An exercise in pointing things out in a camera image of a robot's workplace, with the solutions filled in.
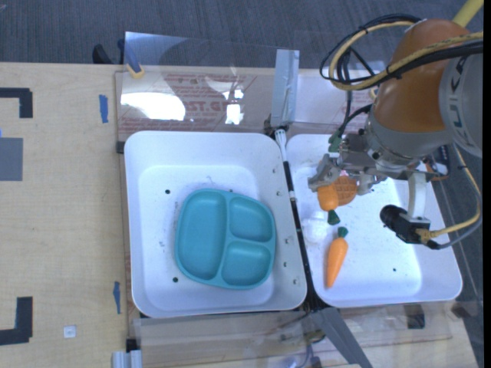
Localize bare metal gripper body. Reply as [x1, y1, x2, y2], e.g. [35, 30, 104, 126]
[336, 132, 422, 179]

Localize orange carrot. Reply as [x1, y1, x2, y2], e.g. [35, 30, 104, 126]
[316, 183, 342, 226]
[325, 226, 350, 289]

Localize white lumpy object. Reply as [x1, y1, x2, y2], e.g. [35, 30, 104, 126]
[302, 210, 328, 245]

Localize white plastic tray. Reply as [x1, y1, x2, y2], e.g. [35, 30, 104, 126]
[123, 130, 308, 319]
[285, 133, 463, 309]

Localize blue divided plate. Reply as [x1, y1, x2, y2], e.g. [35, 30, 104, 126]
[173, 188, 278, 291]

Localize black cylinder on white bracket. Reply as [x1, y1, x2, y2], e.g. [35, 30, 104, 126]
[379, 170, 433, 245]

